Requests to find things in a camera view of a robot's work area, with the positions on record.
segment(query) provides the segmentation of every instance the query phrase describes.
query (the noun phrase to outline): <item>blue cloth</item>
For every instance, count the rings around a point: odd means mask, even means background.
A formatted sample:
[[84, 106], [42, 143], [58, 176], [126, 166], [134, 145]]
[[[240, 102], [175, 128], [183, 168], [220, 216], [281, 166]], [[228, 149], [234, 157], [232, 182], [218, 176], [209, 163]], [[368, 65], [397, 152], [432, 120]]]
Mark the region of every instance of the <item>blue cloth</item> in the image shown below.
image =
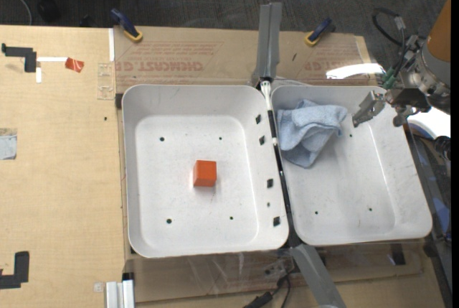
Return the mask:
[[16, 134], [1, 136], [0, 135], [0, 160], [16, 158]]
[[309, 168], [332, 134], [341, 135], [347, 109], [302, 100], [293, 110], [279, 110], [279, 147], [289, 162]]

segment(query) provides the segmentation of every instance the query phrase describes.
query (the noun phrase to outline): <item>white tray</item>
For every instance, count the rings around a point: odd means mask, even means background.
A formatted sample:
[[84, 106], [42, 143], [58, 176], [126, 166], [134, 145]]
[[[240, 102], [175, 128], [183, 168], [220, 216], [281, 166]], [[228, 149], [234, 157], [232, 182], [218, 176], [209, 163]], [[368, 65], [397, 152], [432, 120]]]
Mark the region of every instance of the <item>white tray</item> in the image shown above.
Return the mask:
[[[395, 111], [352, 125], [370, 90], [281, 86], [274, 111], [307, 98], [347, 107], [343, 136], [315, 164], [283, 161], [293, 223], [313, 246], [426, 236], [432, 217]], [[262, 94], [248, 86], [138, 85], [123, 96], [128, 234], [148, 258], [270, 250], [288, 237], [278, 165]], [[196, 160], [217, 162], [217, 183], [193, 187]]]
[[283, 161], [293, 223], [314, 246], [421, 238], [432, 228], [410, 148], [395, 111], [386, 106], [354, 128], [352, 114], [370, 90], [381, 88], [281, 86], [271, 95], [274, 111], [301, 99], [348, 109], [343, 136], [332, 136], [309, 169]]
[[[138, 254], [190, 256], [285, 243], [268, 113], [254, 88], [137, 85], [123, 96], [123, 125], [128, 234]], [[193, 187], [198, 159], [217, 162], [212, 188]]]

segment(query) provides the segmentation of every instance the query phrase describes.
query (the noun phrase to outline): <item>black cable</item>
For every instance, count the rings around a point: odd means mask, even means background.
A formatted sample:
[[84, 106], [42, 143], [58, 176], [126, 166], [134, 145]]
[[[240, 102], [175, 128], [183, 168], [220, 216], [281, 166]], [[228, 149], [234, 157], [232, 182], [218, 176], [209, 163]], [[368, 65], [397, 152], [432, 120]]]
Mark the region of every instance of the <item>black cable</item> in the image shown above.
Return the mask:
[[282, 306], [280, 307], [280, 308], [284, 308], [285, 304], [287, 302], [287, 298], [288, 298], [288, 296], [290, 294], [291, 284], [290, 284], [290, 279], [288, 277], [292, 272], [293, 272], [293, 270], [289, 271], [285, 276], [283, 276], [280, 279], [278, 279], [278, 282], [276, 283], [277, 287], [273, 290], [273, 292], [268, 292], [267, 291], [262, 296], [255, 297], [255, 299], [253, 299], [244, 308], [261, 308], [262, 306], [264, 306], [265, 304], [267, 304], [268, 302], [273, 300], [273, 296], [276, 295], [280, 291], [280, 288], [283, 286], [284, 281], [286, 281], [287, 282], [287, 286], [288, 286], [287, 294], [285, 295], [285, 298], [284, 298], [284, 301], [282, 303]]
[[393, 68], [395, 69], [394, 71], [394, 77], [396, 77], [400, 70], [402, 69], [403, 67], [403, 59], [404, 59], [404, 55], [407, 53], [407, 42], [406, 40], [404, 39], [404, 29], [401, 29], [400, 30], [400, 33], [402, 34], [402, 41], [403, 41], [403, 45], [402, 45], [402, 51], [400, 53], [400, 60], [399, 62], [397, 63], [397, 65], [395, 65]]
[[373, 11], [373, 14], [372, 14], [372, 20], [373, 20], [374, 26], [384, 35], [384, 37], [386, 37], [388, 40], [390, 40], [394, 44], [396, 44], [396, 45], [401, 47], [403, 45], [403, 42], [400, 42], [399, 40], [393, 38], [379, 24], [377, 17], [378, 17], [378, 14], [381, 14], [381, 13], [386, 14], [386, 15], [391, 16], [391, 17], [394, 17], [394, 18], [395, 17], [399, 17], [399, 15], [397, 13], [395, 13], [394, 11], [391, 11], [390, 9], [387, 9], [387, 8], [375, 8], [374, 11]]
[[285, 305], [287, 304], [287, 298], [290, 295], [291, 285], [290, 285], [290, 279], [288, 278], [288, 275], [286, 276], [286, 281], [287, 281], [287, 294], [285, 295], [284, 301], [282, 305], [280, 306], [280, 308], [285, 308]]

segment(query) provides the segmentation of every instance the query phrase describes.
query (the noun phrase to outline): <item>red object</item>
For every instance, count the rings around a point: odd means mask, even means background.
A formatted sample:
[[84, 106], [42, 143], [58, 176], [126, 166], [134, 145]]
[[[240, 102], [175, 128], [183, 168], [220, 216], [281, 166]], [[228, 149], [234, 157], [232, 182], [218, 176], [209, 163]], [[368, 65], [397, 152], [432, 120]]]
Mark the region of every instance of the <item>red object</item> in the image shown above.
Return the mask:
[[83, 67], [85, 66], [85, 63], [82, 62], [81, 60], [76, 60], [73, 58], [67, 58], [67, 61], [65, 62], [65, 67], [69, 70], [74, 70], [75, 72], [80, 73]]
[[195, 187], [213, 187], [217, 181], [217, 163], [197, 160], [193, 168], [193, 185]]

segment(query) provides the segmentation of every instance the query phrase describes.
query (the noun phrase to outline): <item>clamp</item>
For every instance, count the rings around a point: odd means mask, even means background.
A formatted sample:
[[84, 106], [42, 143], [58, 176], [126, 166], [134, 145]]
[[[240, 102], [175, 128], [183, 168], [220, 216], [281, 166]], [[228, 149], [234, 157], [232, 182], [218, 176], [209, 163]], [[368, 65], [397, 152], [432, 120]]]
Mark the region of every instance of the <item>clamp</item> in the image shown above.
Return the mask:
[[305, 38], [305, 44], [313, 47], [318, 41], [321, 39], [325, 32], [333, 32], [335, 31], [335, 26], [331, 24], [331, 19], [327, 17], [325, 20], [320, 23], [315, 30], [309, 32]]
[[134, 27], [133, 23], [125, 14], [113, 8], [110, 11], [110, 17], [112, 17], [113, 21], [122, 26], [124, 35], [127, 38], [131, 39], [133, 42], [140, 42], [142, 40], [142, 33]]

